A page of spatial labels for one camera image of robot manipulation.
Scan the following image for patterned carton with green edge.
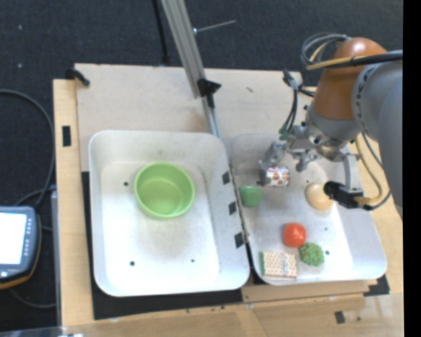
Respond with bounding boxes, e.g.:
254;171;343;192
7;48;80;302
258;250;299;280

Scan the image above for small green cup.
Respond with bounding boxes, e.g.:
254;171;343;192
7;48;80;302
238;185;265;209

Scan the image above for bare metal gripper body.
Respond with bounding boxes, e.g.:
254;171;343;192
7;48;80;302
283;126;352;162

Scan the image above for red tomato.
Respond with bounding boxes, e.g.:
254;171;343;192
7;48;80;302
281;222;307;249

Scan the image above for pale wood board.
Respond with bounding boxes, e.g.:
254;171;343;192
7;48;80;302
73;62;378;303

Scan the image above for black cylinder on white bracket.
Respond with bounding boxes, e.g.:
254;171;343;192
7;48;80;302
323;152;366;211

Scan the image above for white can with red flowers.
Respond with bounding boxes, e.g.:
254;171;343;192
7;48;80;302
266;166;290;188

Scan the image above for green bowl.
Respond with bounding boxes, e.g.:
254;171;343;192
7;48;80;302
133;161;196;220

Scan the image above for beige egg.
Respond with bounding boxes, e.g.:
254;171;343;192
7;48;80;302
304;182;335;211

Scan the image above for thin black and white rod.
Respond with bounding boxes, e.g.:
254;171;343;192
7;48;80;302
229;163;251;249

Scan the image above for white plastic tray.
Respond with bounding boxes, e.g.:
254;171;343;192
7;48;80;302
228;132;388;287
88;129;251;298

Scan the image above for green grapes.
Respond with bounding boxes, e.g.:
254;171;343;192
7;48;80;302
298;242;326;268

